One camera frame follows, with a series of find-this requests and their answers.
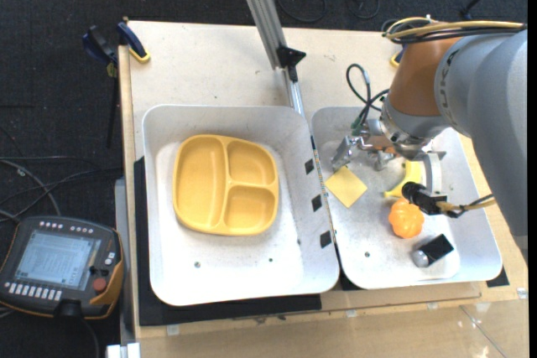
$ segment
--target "yellow divided tray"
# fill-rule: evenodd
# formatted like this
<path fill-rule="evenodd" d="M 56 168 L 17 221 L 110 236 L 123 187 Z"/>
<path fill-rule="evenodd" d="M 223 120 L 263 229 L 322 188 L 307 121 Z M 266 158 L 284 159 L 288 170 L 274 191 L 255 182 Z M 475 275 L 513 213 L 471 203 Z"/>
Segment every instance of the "yellow divided tray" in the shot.
<path fill-rule="evenodd" d="M 175 158 L 173 201 L 185 226 L 205 233 L 251 236 L 278 212 L 276 163 L 262 146 L 234 137 L 189 137 Z"/>

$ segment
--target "emergency stop button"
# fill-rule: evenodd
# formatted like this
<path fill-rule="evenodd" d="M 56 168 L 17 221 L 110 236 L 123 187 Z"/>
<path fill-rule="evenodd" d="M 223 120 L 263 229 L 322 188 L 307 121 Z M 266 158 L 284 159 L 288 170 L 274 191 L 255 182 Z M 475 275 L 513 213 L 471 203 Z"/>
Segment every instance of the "emergency stop button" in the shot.
<path fill-rule="evenodd" d="M 97 278 L 93 281 L 93 289 L 100 294 L 107 289 L 107 280 L 105 278 Z"/>

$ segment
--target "dark carpet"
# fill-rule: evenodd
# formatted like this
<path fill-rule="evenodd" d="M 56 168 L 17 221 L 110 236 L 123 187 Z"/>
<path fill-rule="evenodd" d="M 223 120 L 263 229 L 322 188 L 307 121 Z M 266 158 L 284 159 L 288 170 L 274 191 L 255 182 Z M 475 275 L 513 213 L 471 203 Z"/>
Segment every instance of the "dark carpet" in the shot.
<path fill-rule="evenodd" d="M 285 27 L 379 31 L 389 20 L 416 15 L 459 20 L 471 0 L 279 1 Z M 471 14 L 527 22 L 528 0 L 480 0 Z M 0 210 L 20 217 L 54 214 L 21 166 L 45 184 L 70 178 L 53 192 L 63 215 L 114 226 L 121 123 L 116 115 L 107 148 L 113 78 L 85 53 L 81 37 L 95 24 L 116 44 L 114 28 L 124 16 L 253 25 L 245 0 L 0 0 Z M 15 225 L 1 221 L 4 259 Z M 120 342 L 117 312 L 91 326 L 102 353 Z M 95 355 L 89 332 L 64 321 L 13 313 L 0 319 L 0 333 L 2 358 Z"/>

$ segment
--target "black bracket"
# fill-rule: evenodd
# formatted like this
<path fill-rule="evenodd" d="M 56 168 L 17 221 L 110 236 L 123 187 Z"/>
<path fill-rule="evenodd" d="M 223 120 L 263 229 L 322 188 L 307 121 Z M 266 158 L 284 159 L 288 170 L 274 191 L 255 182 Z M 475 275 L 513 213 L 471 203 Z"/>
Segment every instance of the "black bracket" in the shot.
<path fill-rule="evenodd" d="M 289 79 L 293 82 L 299 80 L 299 76 L 296 73 L 296 65 L 305 57 L 305 53 L 298 51 L 297 49 L 288 48 L 286 46 L 280 46 L 276 49 L 279 63 L 282 67 L 287 67 L 289 71 Z"/>

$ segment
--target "lcd display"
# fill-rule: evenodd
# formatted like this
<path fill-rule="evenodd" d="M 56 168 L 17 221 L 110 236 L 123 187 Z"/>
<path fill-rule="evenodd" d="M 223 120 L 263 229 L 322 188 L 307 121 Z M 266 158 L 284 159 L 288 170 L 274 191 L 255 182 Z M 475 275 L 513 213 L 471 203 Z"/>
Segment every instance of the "lcd display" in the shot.
<path fill-rule="evenodd" d="M 89 278 L 88 266 L 100 245 L 100 240 L 90 237 L 34 231 L 15 278 L 83 290 Z"/>

